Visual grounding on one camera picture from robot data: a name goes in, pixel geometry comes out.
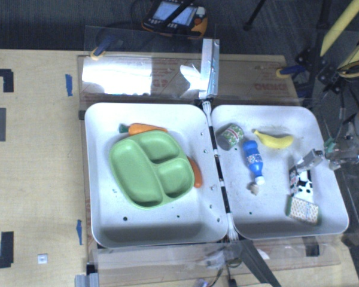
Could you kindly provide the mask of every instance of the bottle white cap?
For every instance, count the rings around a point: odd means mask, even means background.
[[[257,185],[263,185],[264,184],[264,177],[263,176],[257,176],[255,178],[255,182]]]

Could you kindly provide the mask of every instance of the carrot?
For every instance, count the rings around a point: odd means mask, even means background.
[[[194,173],[194,187],[195,188],[200,188],[202,186],[202,175],[201,175],[201,171],[199,170],[197,164],[195,161],[193,161],[190,157],[187,157],[187,159],[189,160],[189,163],[191,165],[191,168],[193,169],[193,173]]]
[[[163,127],[156,127],[156,126],[151,126],[149,124],[142,124],[142,123],[133,123],[130,126],[125,126],[124,124],[121,124],[120,127],[118,128],[118,130],[120,131],[120,133],[129,133],[129,135],[136,135],[136,134],[140,134],[143,132],[148,132],[148,131],[164,131],[167,132],[168,130],[166,130]]]

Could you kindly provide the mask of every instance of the toy banana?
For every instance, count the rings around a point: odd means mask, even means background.
[[[284,149],[290,146],[293,141],[294,137],[292,135],[287,135],[281,138],[274,137],[271,135],[267,135],[264,133],[259,132],[258,130],[253,130],[254,134],[258,136],[261,143],[263,143],[265,146],[268,146],[269,148],[274,149]]]

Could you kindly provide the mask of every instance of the can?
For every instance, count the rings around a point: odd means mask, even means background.
[[[236,124],[230,124],[225,131],[217,137],[217,144],[223,150],[230,150],[244,138],[244,131]]]

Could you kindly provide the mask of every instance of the blue bottle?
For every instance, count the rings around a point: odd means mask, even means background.
[[[258,145],[256,141],[245,141],[243,149],[246,156],[246,161],[249,169],[255,176],[255,182],[257,185],[264,184],[264,177],[262,175],[262,156],[259,154]]]

